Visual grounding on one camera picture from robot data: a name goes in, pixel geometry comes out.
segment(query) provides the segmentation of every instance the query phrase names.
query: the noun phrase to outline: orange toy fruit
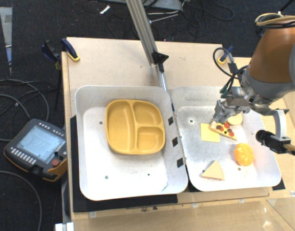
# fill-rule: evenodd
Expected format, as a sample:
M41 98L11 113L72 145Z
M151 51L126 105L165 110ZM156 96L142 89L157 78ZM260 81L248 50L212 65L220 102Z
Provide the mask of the orange toy fruit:
M240 143L236 145L234 150L235 159L241 166L249 166L253 163L254 154L250 145Z

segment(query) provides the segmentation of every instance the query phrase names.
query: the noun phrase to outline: toy cheese slice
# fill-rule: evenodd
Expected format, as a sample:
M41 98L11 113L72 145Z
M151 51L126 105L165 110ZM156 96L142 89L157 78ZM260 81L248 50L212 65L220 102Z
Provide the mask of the toy cheese slice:
M212 121L209 129L230 139L237 140L237 137L235 136L230 124L227 122L222 124Z
M203 178L224 180L223 170L220 163L215 160L201 175Z

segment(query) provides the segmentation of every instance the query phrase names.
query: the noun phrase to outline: wooden table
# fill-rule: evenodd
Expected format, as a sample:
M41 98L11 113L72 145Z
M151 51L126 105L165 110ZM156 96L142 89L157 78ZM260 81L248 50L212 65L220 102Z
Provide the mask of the wooden table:
M74 94L84 85L158 86L156 69L148 64L141 42L98 38L68 38L79 62L62 53L64 109L68 147L70 213L76 231L133 230L295 230L295 157L276 154L286 189L270 187L177 194L178 204L143 206L95 212L73 211L70 118L75 115ZM227 76L215 66L212 54L219 44L156 42L164 63L169 93L180 86L222 86ZM238 67L249 58L235 58ZM295 110L295 96L272 108ZM289 113L287 136L295 144L295 127ZM263 117L267 131L275 132L272 117Z

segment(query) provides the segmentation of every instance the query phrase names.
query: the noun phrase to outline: yellow square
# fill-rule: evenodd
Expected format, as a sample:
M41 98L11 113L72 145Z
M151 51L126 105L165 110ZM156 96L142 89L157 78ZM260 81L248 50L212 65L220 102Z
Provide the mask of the yellow square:
M210 124L201 123L201 140L208 142L220 142L220 134L209 129Z

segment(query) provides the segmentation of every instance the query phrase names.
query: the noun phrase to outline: white tray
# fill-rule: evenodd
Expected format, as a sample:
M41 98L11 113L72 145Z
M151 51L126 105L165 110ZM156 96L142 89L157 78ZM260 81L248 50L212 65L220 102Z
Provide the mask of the white tray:
M275 186L281 173L274 153L256 140L256 132L264 129L261 116L250 111L243 114L243 122L234 126L238 141L220 136L220 143L201 140L201 123L211 123L221 87L180 87L172 91L188 175L195 188L201 191ZM237 164L234 149L238 143L248 143L255 161L243 167ZM201 177L212 161L218 160L225 180Z
M150 155L123 155L108 146L107 105L118 99L144 100L161 111L166 133L164 148ZM83 86L75 94L79 181L83 195L94 201L147 195L176 194L188 185L182 145L170 96L160 87Z

